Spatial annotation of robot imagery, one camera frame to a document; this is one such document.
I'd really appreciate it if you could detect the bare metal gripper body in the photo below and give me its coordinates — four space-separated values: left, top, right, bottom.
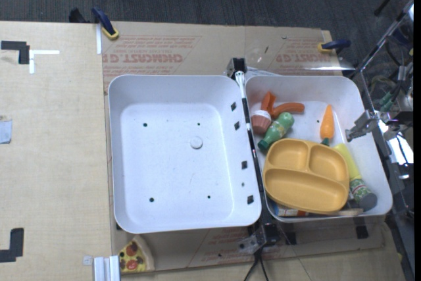
372 111 414 143

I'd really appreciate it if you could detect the yellow toy bottle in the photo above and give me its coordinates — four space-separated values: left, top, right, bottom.
333 142 363 181

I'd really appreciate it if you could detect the white plastic tray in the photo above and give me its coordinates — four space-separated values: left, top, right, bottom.
244 74 394 223
107 74 263 235

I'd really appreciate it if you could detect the orange toy carrot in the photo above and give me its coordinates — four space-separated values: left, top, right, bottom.
319 104 335 147

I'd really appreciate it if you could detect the small green printed can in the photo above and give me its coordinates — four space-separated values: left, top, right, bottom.
347 177 378 213

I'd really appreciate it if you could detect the yellow divided plate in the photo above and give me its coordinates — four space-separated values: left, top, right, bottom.
262 138 351 216

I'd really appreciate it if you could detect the orange toy sausage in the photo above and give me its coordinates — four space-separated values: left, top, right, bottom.
270 102 306 120

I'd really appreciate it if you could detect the beige wooden stick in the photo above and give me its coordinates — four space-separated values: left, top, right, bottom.
334 207 365 217

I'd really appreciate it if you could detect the green toy bottle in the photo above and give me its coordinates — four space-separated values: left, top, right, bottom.
257 111 295 151

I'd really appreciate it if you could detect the orange curved toy piece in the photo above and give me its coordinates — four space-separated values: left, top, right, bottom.
260 91 277 115

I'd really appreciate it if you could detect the pink toy cupcake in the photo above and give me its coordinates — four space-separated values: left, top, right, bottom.
250 109 273 136

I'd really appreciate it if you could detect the orange and white carton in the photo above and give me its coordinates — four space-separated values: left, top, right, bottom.
272 201 310 218

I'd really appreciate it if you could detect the thin black and white rod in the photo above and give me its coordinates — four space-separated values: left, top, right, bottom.
235 70 266 226

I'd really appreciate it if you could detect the brown cardboard board red print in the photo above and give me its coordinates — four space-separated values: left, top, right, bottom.
101 21 386 271

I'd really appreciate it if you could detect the toy pizza slice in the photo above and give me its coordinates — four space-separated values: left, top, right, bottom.
117 234 156 274

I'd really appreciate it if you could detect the black block with thin wires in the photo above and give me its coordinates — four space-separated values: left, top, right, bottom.
226 57 248 77
237 222 283 254

